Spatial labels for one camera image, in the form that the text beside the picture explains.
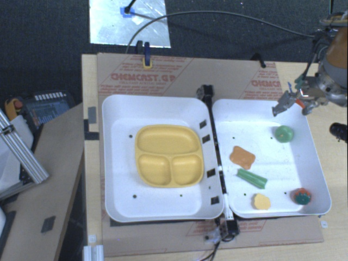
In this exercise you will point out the green celery stick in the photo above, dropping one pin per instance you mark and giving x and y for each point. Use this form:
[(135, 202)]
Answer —
[(251, 178)]

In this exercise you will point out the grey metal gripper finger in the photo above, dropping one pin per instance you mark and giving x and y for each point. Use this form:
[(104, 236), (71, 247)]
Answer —
[(310, 107), (284, 102)]

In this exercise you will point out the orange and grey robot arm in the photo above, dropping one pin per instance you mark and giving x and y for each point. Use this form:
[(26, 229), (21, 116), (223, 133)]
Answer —
[(337, 50)]

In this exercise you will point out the green round toy fruit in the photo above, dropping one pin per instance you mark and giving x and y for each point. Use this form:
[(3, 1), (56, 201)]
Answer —
[(283, 134)]

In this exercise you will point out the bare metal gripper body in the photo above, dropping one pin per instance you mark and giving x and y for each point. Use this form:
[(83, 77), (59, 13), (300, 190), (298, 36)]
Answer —
[(323, 92)]

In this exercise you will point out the thin black and white rod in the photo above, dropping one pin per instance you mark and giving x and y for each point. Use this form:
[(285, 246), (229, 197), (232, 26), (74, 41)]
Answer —
[(217, 151)]

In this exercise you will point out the red tomato with green top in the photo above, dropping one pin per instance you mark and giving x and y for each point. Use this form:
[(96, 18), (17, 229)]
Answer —
[(301, 197)]

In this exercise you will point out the yellow toy food piece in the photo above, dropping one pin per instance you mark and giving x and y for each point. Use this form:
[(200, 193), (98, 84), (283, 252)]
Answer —
[(261, 201)]

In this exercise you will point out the white plastic tray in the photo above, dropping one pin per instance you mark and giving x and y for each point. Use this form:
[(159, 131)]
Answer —
[(282, 167), (122, 173)]

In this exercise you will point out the yellow divided plate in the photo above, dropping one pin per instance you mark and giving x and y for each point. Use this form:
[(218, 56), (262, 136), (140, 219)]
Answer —
[(168, 155)]

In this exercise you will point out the brown cardboard board red print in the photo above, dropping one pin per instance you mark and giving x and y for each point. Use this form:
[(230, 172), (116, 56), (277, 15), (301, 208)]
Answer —
[(174, 75)]

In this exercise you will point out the orange biscuit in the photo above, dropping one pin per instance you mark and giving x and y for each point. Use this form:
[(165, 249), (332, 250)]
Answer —
[(242, 157)]

